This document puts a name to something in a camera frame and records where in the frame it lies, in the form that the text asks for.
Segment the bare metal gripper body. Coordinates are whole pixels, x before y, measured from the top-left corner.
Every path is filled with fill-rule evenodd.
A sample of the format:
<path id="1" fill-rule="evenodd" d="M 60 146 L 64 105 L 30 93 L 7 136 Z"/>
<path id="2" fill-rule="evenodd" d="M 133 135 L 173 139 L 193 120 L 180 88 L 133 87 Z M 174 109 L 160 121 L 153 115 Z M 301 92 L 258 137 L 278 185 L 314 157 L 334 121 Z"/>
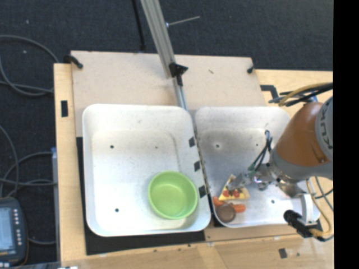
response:
<path id="1" fill-rule="evenodd" d="M 279 178 L 274 174 L 269 163 L 259 166 L 251 164 L 244 173 L 244 181 L 242 184 L 245 187 L 254 184 L 258 190 L 264 191 L 270 185 L 277 184 L 278 181 Z"/>

